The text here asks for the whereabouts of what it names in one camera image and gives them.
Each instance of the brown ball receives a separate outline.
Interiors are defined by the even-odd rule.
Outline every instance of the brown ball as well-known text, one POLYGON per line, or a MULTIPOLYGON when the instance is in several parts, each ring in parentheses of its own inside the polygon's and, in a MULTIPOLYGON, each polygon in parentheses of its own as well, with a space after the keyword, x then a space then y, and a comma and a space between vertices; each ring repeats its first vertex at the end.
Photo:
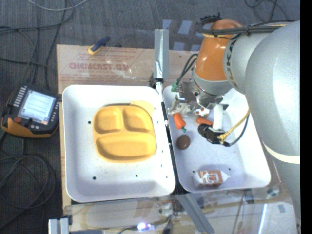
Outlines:
POLYGON ((191 139, 188 135, 181 135, 176 140, 176 145, 178 149, 184 150, 187 149, 190 146, 191 139))

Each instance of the red emergency stop button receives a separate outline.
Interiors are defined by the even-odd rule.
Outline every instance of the red emergency stop button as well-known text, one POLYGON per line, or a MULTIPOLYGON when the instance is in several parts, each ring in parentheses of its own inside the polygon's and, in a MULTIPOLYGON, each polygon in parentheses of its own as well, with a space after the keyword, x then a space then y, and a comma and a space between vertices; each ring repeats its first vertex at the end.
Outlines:
POLYGON ((21 117, 18 117, 18 116, 14 117, 13 121, 14 121, 15 123, 20 124, 20 123, 21 123, 21 117))

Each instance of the white tray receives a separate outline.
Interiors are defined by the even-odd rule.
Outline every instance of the white tray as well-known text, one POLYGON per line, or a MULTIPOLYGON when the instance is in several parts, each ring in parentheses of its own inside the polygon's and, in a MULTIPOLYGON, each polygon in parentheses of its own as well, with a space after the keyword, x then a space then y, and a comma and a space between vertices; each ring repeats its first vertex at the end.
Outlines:
POLYGON ((66 190, 76 202, 169 195, 176 181, 158 93, 145 86, 72 85, 62 96, 66 190), (111 163, 96 152, 92 124, 106 105, 143 100, 154 108, 156 153, 135 163, 111 163))
MULTIPOLYGON (((164 102, 167 109, 171 107, 175 96, 176 93, 171 92, 171 87, 164 89, 164 102)), ((248 105, 245 96, 235 89, 231 89, 224 96, 222 103, 229 105, 223 115, 223 129, 227 131, 244 117, 248 105)), ((211 110, 208 119, 213 121, 213 116, 211 110)), ((196 117, 189 113, 188 117, 184 118, 187 129, 184 133, 177 130, 173 117, 168 116, 179 182, 185 190, 199 193, 247 189, 264 187, 270 182, 271 173, 251 115, 243 137, 231 147, 211 144, 202 137, 197 130, 199 125, 195 121, 196 117), (187 149, 180 150, 176 146, 176 140, 183 134, 190 137, 191 144, 187 149), (230 178, 217 188, 198 189, 193 184, 193 174, 198 170, 222 170, 230 178)), ((227 142, 231 143, 239 136, 244 123, 228 136, 227 142)))

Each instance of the yellow plate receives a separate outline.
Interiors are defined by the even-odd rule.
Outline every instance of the yellow plate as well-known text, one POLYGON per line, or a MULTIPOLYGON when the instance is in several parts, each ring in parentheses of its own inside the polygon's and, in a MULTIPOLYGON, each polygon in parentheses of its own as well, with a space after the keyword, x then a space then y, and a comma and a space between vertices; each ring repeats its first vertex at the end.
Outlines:
POLYGON ((93 137, 98 154, 118 163, 143 161, 156 151, 156 136, 147 112, 137 103, 99 109, 93 118, 93 137))

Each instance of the gray floor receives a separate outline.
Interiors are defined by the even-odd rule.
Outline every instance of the gray floor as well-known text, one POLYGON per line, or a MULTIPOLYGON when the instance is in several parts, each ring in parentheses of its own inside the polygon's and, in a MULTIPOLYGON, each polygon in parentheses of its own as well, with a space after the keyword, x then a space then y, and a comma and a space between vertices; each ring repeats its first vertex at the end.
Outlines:
MULTIPOLYGON (((73 4, 78 4, 83 0, 72 1, 73 4)), ((249 5, 260 1, 247 0, 249 5)), ((122 47, 153 48, 153 31, 169 28, 170 49, 198 50, 202 38, 196 34, 196 23, 200 22, 200 18, 220 13, 222 18, 231 18, 244 25, 268 21, 273 7, 272 1, 265 0, 253 9, 244 0, 91 0, 77 6, 69 20, 60 27, 56 44, 92 45, 103 36, 109 35, 111 40, 108 46, 121 44, 122 47), (178 33, 186 28, 187 34, 178 33)), ((38 4, 59 9, 64 7, 64 0, 38 0, 38 4)), ((0 26, 23 28, 36 26, 36 23, 39 26, 51 25, 61 20, 62 13, 38 9, 28 0, 0 0, 0 26)), ((300 20, 300 0, 278 0, 272 19, 300 20)), ((29 42, 16 31, 8 33, 3 30, 4 28, 0 29, 0 58, 27 63, 32 53, 29 42)), ((56 27, 39 31, 38 47, 35 51, 37 62, 46 62, 56 31, 56 27)), ((35 41, 35 30, 25 32, 35 41)), ((57 92, 55 46, 47 63, 51 67, 48 69, 48 84, 52 91, 57 92)), ((3 111, 11 92, 23 80, 25 68, 25 63, 0 60, 0 112, 3 111)), ((38 69, 36 85, 45 87, 43 68, 38 69)), ((53 169, 56 182, 49 179, 46 191, 37 204, 47 198, 50 192, 53 194, 42 207, 24 211, 9 206, 0 199, 0 227, 18 215, 1 228, 0 233, 47 233, 47 220, 62 216, 59 132, 47 139, 24 140, 24 150, 22 142, 20 138, 5 136, 0 143, 0 158, 21 153, 40 156, 53 169)), ((10 165, 12 163, 1 163, 0 180, 8 173, 10 165)), ((34 169, 34 173, 43 174, 43 178, 39 178, 42 184, 45 178, 44 169, 38 164, 34 167, 30 168, 34 169)), ((23 171, 13 174, 4 186, 0 184, 0 195, 22 206, 34 199, 36 190, 36 185, 33 185, 33 181, 23 171)))

